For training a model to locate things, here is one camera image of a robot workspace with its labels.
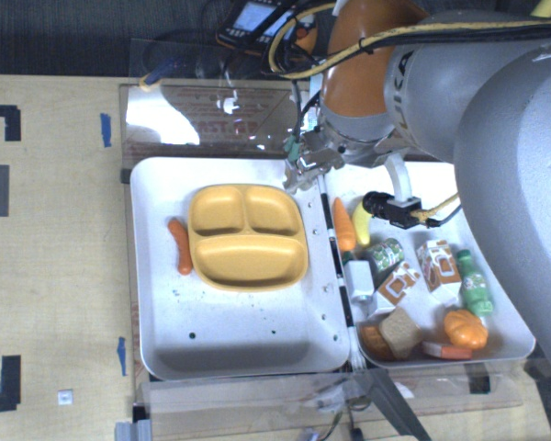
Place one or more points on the orange carrot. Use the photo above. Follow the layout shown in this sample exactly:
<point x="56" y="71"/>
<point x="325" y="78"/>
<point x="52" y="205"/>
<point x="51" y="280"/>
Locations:
<point x="343" y="228"/>

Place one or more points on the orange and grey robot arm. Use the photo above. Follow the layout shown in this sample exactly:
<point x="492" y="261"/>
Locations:
<point x="486" y="108"/>

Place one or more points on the orange croissant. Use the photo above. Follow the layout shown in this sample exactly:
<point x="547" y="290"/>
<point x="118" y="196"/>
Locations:
<point x="466" y="330"/>

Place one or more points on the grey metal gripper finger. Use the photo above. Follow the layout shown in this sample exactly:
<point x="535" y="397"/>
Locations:
<point x="313" y="176"/>
<point x="292" y="183"/>

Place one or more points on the orange sausage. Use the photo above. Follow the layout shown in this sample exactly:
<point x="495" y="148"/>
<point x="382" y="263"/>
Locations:
<point x="182" y="246"/>

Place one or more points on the white plastic tray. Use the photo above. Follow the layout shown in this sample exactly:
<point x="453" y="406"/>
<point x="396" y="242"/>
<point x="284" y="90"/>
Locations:
<point x="505" y="333"/>
<point x="239" y="329"/>

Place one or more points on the black cylinder on white bracket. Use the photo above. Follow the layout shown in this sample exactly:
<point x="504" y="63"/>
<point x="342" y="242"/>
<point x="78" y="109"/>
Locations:
<point x="395" y="209"/>

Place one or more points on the yellow banana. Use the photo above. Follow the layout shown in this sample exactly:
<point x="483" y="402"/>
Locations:
<point x="362" y="228"/>

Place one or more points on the small white carton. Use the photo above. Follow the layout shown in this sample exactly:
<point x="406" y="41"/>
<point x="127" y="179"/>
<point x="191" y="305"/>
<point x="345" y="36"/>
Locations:
<point x="360" y="279"/>

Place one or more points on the green plastic bottle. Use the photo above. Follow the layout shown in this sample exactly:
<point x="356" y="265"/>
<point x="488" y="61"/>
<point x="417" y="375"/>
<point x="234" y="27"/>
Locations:
<point x="475" y="285"/>

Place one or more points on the orange divided plate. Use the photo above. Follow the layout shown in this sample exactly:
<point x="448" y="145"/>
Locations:
<point x="248" y="255"/>

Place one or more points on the orange and white carton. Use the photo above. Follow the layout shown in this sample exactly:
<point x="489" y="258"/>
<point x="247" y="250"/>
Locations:
<point x="397" y="287"/>
<point x="438" y="269"/>

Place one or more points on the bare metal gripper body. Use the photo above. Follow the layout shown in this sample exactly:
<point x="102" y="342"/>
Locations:
<point x="349" y="150"/>

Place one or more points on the green can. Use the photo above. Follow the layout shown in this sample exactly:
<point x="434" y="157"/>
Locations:
<point x="385" y="254"/>

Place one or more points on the brown bread slice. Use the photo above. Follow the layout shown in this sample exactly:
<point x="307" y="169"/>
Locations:
<point x="400" y="333"/>

